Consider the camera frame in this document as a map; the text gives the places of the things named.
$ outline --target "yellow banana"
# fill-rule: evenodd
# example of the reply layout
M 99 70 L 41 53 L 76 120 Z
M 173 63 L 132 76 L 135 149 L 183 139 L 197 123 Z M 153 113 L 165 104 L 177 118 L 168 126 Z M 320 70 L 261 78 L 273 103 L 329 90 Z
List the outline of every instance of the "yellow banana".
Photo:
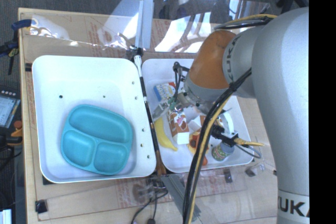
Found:
M 163 147 L 171 148 L 173 151 L 177 151 L 177 147 L 173 145 L 164 132 L 162 117 L 154 122 L 154 127 L 159 144 Z

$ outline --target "white plastic tray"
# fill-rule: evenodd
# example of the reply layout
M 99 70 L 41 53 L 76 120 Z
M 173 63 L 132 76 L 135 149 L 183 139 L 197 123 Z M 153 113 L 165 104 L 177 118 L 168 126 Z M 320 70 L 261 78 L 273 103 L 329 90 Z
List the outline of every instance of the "white plastic tray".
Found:
M 190 67 L 193 63 L 193 59 L 149 59 L 143 63 L 142 72 L 143 79 L 145 82 L 148 102 L 150 106 L 151 113 L 153 114 L 155 108 L 159 104 L 157 97 L 154 92 L 154 86 L 162 83 L 167 83 L 175 81 L 175 75 L 173 72 L 173 65 L 178 61 L 182 66 Z M 234 129 L 239 133 L 239 137 L 250 141 L 250 137 L 245 125 L 243 115 L 241 113 L 239 103 L 235 96 L 232 96 L 224 107 L 225 110 L 229 110 L 230 116 L 232 117 Z M 187 121 L 194 119 L 199 112 L 194 108 L 188 108 L 184 110 L 186 114 Z M 165 148 L 159 145 L 160 153 L 162 157 L 162 162 L 164 166 L 174 173 L 184 173 L 190 170 L 190 165 L 192 162 L 193 154 L 187 148 L 187 145 L 178 145 L 171 136 L 171 131 L 169 128 L 167 117 L 163 117 L 163 125 L 165 133 L 172 143 L 178 148 L 175 152 L 170 148 Z M 219 144 L 219 140 L 211 137 L 209 141 L 210 145 L 216 146 Z M 202 169 L 214 169 L 235 165 L 244 165 L 250 163 L 253 159 L 252 156 L 244 153 L 243 151 L 235 148 L 233 154 L 227 157 L 225 160 L 218 162 L 211 156 L 210 147 L 206 157 L 208 159 L 208 164 L 203 166 Z
M 42 174 L 51 182 L 144 177 L 155 170 L 156 158 L 140 79 L 126 59 L 41 56 L 33 63 L 38 147 Z M 76 168 L 62 157 L 60 141 L 72 108 L 89 104 L 124 116 L 133 126 L 126 167 L 105 176 Z

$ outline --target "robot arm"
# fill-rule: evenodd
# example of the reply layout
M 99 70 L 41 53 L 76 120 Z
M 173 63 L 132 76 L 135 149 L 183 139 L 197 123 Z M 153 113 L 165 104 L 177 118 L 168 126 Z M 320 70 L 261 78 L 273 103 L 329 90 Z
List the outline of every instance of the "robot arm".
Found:
M 184 96 L 207 113 L 229 83 L 252 67 L 236 93 L 259 105 L 277 168 L 278 224 L 310 223 L 308 17 L 308 8 L 299 8 L 237 36 L 215 31 L 184 82 Z

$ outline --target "table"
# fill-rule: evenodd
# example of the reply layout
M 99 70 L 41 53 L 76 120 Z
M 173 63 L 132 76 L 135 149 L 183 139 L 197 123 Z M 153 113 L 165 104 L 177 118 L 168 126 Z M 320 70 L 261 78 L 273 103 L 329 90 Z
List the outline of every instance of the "table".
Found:
M 26 8 L 19 9 L 18 18 L 34 18 L 39 22 L 44 20 L 44 24 L 48 24 L 50 28 L 44 29 L 39 25 L 38 28 L 45 32 L 34 33 L 34 29 L 22 29 L 19 32 L 27 223 L 130 223 L 134 213 L 143 204 L 134 200 L 132 187 L 145 184 L 145 178 L 67 184 L 48 184 L 43 179 L 39 169 L 30 68 L 34 59 L 44 54 L 124 57 L 123 46 L 132 41 L 134 33 L 121 31 L 120 35 L 111 36 L 107 29 L 115 20 L 119 27 L 127 29 L 131 18 Z M 151 48 L 152 44 L 165 47 L 167 39 L 164 37 L 170 30 L 182 31 L 182 34 L 175 40 L 173 48 L 169 48 L 170 52 L 155 51 L 152 48 L 145 52 L 143 60 L 172 57 L 193 59 L 195 53 L 177 51 L 197 52 L 200 43 L 210 33 L 211 25 L 198 21 L 198 24 L 190 26 L 189 19 L 184 22 L 182 27 L 181 22 L 175 24 L 170 20 L 154 19 Z M 101 24 L 105 25 L 105 32 L 97 29 L 97 25 Z M 60 30 L 57 33 L 52 29 L 56 26 Z M 186 32 L 186 26 L 190 26 L 190 32 Z M 96 46 L 102 33 L 107 40 L 110 39 L 111 44 L 114 42 L 118 46 L 113 50 L 110 47 Z M 238 101 L 251 139 L 265 144 L 261 151 L 263 159 L 230 168 L 232 183 L 218 183 L 223 182 L 224 178 L 221 169 L 204 173 L 203 185 L 202 180 L 199 182 L 199 189 L 204 193 L 196 199 L 202 213 L 194 223 L 276 223 L 277 178 L 273 174 L 274 160 L 258 105 L 254 99 L 238 98 Z M 255 173 L 255 176 L 248 176 L 246 169 Z M 37 201 L 40 213 L 36 212 Z M 146 223 L 153 211 L 154 205 L 146 207 L 137 217 L 137 223 Z M 162 224 L 182 223 L 182 216 L 169 195 L 158 202 L 155 219 Z

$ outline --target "device screen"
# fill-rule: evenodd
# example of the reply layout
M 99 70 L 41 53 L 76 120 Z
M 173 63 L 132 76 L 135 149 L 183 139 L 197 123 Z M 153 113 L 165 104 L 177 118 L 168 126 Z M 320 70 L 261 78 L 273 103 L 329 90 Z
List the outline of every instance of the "device screen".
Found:
M 19 104 L 19 99 L 0 95 L 0 127 L 10 127 Z

